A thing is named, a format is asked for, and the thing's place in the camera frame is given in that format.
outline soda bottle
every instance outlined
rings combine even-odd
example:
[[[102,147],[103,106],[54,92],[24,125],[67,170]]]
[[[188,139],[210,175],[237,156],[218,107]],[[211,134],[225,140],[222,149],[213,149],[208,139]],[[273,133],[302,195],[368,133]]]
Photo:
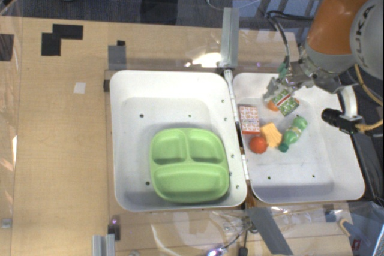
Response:
[[[283,135],[283,141],[279,145],[278,149],[280,152],[285,153],[289,146],[296,142],[302,133],[302,131],[307,127],[308,122],[302,116],[295,117],[291,126],[286,130]]]

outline wooden tabletop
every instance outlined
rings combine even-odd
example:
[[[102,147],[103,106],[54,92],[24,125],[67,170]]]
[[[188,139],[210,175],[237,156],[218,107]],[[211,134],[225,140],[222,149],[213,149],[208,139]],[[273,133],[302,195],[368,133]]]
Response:
[[[14,22],[0,19],[0,33],[16,31]],[[53,24],[82,25],[83,38],[61,40],[60,56],[42,56],[42,33],[52,33]],[[22,50],[22,70],[12,256],[91,255],[92,236],[105,236],[114,216],[121,225],[120,256],[132,250],[141,256],[204,255],[228,243],[236,230],[226,231],[223,224],[227,219],[234,225],[239,210],[137,214],[114,203],[103,91],[108,46],[117,41],[125,41],[129,68],[183,70],[202,52],[220,52],[221,30],[29,18],[18,25],[15,48]],[[294,36],[289,39],[295,50]],[[276,33],[241,31],[243,69],[274,71],[283,58]],[[0,233],[0,243],[9,238]],[[249,255],[268,255],[260,235],[248,240]],[[298,224],[287,232],[287,241],[300,255],[352,254],[335,223]],[[237,255],[239,244],[229,248],[229,255]]]

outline bottle cap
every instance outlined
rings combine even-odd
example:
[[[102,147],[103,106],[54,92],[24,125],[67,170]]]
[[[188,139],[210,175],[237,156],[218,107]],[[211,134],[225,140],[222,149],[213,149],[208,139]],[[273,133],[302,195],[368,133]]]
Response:
[[[278,150],[279,150],[280,152],[285,153],[285,152],[287,152],[287,150],[288,150],[288,145],[285,144],[285,143],[282,143],[282,144],[280,144],[280,145],[278,146]]]

